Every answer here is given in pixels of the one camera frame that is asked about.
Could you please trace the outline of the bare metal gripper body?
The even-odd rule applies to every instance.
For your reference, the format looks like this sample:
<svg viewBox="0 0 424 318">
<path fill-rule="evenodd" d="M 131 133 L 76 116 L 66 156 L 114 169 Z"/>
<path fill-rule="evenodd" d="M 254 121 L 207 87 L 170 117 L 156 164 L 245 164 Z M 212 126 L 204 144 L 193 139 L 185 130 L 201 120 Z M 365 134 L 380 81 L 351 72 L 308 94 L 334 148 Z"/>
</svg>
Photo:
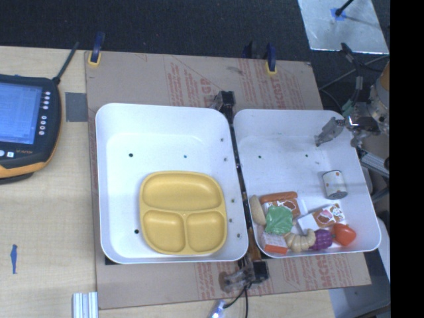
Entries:
<svg viewBox="0 0 424 318">
<path fill-rule="evenodd" d="M 372 134 L 390 135 L 390 99 L 371 95 L 366 101 L 354 94 L 344 104 L 344 118 L 348 129 Z"/>
</svg>

